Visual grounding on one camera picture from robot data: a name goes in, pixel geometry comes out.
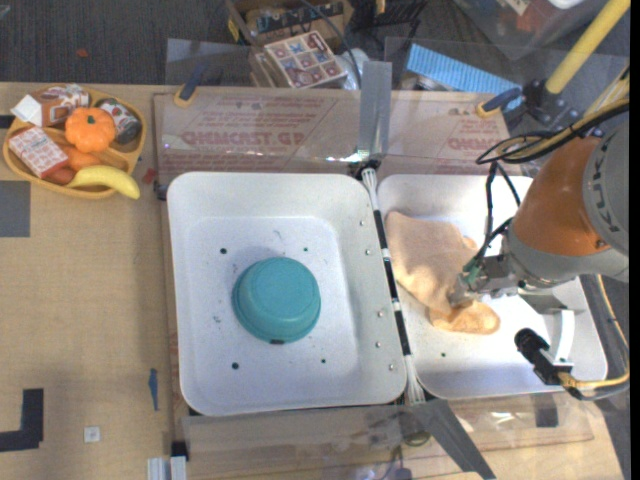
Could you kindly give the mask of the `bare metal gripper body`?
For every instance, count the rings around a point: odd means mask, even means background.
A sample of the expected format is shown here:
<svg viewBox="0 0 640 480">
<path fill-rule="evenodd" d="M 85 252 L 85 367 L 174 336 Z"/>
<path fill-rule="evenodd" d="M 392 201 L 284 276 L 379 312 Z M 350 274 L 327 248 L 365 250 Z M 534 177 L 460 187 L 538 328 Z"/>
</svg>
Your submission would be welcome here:
<svg viewBox="0 0 640 480">
<path fill-rule="evenodd" d="M 519 279 L 505 255 L 483 257 L 475 260 L 468 276 L 469 289 L 479 296 L 498 298 L 514 296 L 518 292 Z"/>
</svg>

